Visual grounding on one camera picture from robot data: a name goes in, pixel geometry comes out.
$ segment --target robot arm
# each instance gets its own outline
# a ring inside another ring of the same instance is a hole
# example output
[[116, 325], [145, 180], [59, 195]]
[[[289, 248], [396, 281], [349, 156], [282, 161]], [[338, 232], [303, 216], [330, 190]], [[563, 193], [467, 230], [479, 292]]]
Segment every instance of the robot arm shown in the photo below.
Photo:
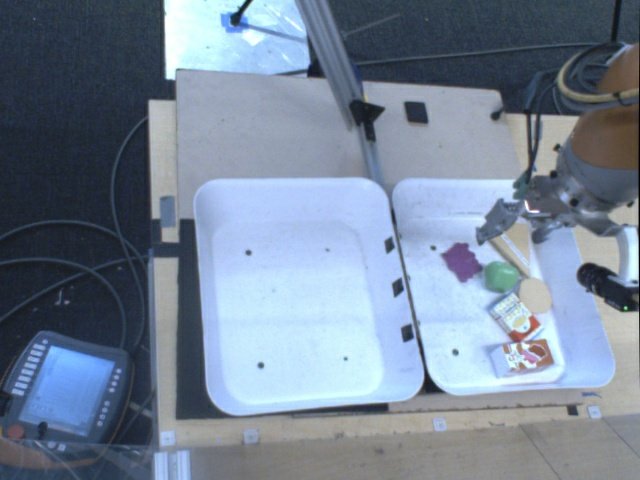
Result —
[[486, 223], [476, 230], [482, 244], [522, 217], [531, 223], [535, 243], [555, 229], [576, 225], [598, 236], [615, 236], [619, 274], [587, 264], [579, 270], [578, 280], [624, 311], [638, 310], [638, 231], [615, 223], [609, 213], [638, 198], [639, 50], [638, 44], [618, 49], [608, 59], [597, 87], [589, 92], [577, 92], [569, 83], [572, 66], [583, 54], [565, 64], [556, 81], [562, 101], [584, 113], [565, 145], [558, 148], [556, 168], [547, 176], [532, 177], [531, 163], [521, 178], [518, 200], [496, 202]]

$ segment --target blue tape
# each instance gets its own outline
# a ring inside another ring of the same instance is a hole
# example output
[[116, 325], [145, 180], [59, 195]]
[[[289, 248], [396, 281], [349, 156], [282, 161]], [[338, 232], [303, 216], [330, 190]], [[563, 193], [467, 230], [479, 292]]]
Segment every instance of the blue tape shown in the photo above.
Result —
[[249, 21], [247, 20], [246, 16], [242, 16], [242, 18], [240, 18], [240, 23], [238, 24], [237, 27], [234, 27], [231, 24], [231, 16], [235, 14], [233, 12], [228, 12], [226, 14], [221, 14], [220, 15], [220, 22], [222, 23], [222, 27], [229, 33], [231, 34], [237, 34], [238, 32], [242, 32], [242, 30], [245, 27], [249, 26]]

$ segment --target red button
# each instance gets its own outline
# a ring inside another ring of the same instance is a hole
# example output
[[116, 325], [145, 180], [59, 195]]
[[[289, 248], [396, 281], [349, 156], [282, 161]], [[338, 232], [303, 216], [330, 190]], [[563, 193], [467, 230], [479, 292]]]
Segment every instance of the red button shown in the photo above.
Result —
[[26, 434], [22, 425], [11, 425], [7, 429], [7, 437], [9, 439], [24, 439]]

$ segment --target black floor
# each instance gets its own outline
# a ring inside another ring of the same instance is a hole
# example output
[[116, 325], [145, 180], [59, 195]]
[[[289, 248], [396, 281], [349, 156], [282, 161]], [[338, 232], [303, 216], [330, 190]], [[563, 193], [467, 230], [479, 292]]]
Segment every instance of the black floor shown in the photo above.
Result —
[[[330, 0], [344, 31], [399, 13], [350, 35], [356, 62], [610, 39], [614, 0]], [[638, 41], [640, 0], [623, 0], [618, 38]], [[368, 80], [495, 88], [508, 111], [540, 70], [558, 67], [575, 48], [361, 68]], [[163, 0], [0, 0], [0, 235], [25, 224], [73, 219], [114, 229], [110, 179], [118, 150], [146, 115], [149, 99], [172, 98], [164, 78]], [[115, 186], [124, 235], [146, 254], [150, 243], [146, 131], [124, 151]], [[117, 240], [77, 225], [55, 224], [0, 242], [0, 315], [76, 273], [17, 258], [58, 258], [95, 266], [122, 258]], [[142, 315], [126, 265], [104, 271], [123, 299], [131, 346]], [[0, 372], [39, 330], [116, 345], [122, 332], [109, 291], [83, 278], [0, 322]], [[150, 394], [147, 339], [136, 351], [132, 399]], [[130, 411], [127, 418], [133, 417]], [[138, 418], [123, 443], [143, 444]]]

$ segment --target blue screen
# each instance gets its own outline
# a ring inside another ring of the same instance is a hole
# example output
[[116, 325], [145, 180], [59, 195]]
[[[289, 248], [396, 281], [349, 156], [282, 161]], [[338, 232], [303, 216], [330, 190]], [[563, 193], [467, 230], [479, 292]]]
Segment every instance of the blue screen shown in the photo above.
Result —
[[20, 419], [89, 435], [114, 364], [108, 359], [51, 346]]

